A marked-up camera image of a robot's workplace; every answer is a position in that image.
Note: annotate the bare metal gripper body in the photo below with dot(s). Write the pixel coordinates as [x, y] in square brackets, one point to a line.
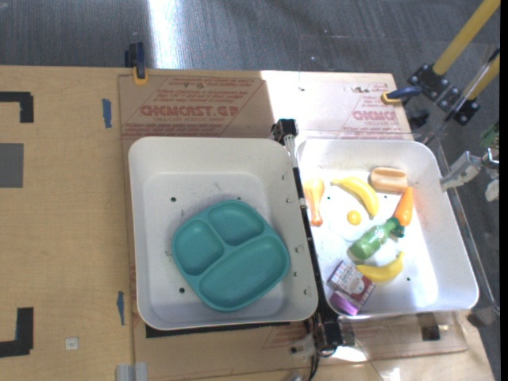
[492, 159]

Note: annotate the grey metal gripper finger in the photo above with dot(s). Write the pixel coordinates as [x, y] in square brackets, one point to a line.
[458, 171]

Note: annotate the orange carrot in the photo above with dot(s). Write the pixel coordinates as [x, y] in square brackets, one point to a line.
[405, 208]

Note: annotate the toy hot dog in bun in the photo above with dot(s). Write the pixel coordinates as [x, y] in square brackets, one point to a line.
[389, 179]

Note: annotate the white plastic tray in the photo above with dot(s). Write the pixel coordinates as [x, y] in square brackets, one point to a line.
[440, 252]
[158, 228]

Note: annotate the yellow banana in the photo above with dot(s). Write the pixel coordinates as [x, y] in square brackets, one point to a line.
[383, 271]
[363, 193]

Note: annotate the green bottle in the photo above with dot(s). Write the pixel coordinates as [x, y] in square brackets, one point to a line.
[367, 242]

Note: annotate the white toy fried egg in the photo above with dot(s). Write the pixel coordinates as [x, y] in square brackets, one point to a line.
[341, 216]

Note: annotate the orange toy chicken drumstick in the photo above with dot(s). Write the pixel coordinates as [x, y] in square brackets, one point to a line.
[314, 197]

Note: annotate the purple and white carton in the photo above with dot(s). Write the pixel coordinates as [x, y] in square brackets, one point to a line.
[351, 284]

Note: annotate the thin black and white rod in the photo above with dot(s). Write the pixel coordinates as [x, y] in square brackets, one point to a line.
[309, 236]

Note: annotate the green divided plate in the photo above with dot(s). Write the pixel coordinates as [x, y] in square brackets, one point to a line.
[238, 264]

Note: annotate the brown cardboard board red print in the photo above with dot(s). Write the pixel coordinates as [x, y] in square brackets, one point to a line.
[190, 105]

